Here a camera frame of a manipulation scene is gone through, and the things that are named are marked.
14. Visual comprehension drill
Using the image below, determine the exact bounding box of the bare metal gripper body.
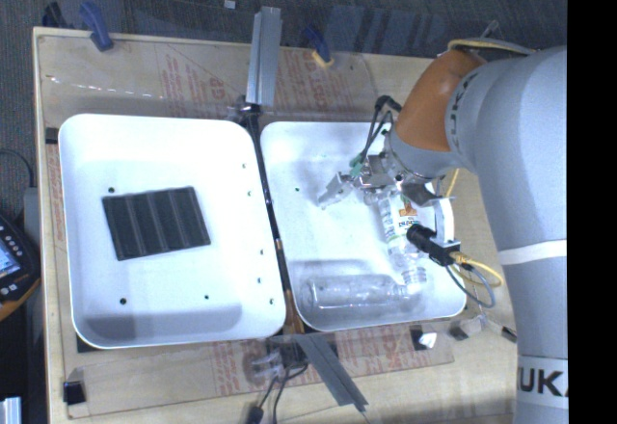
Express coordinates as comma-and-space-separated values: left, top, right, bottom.
355, 152, 421, 204

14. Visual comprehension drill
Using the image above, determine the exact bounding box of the white plastic tray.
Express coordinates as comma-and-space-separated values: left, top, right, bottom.
57, 112, 288, 350
258, 120, 469, 333

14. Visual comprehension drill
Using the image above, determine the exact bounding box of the clear plastic bottle with label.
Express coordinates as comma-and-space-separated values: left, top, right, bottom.
374, 193, 431, 292

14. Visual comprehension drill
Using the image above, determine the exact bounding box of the black ribbed rectangular pad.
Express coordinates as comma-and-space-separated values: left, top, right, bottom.
100, 185, 213, 262

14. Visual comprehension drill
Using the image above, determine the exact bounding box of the brown cardboard board red print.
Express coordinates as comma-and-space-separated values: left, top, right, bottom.
37, 35, 465, 419

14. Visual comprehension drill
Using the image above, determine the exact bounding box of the black cylinder on white bracket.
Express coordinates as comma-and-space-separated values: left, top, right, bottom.
405, 197, 463, 268

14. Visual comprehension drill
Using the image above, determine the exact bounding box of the black block with thin wires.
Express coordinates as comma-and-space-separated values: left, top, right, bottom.
265, 336, 310, 370

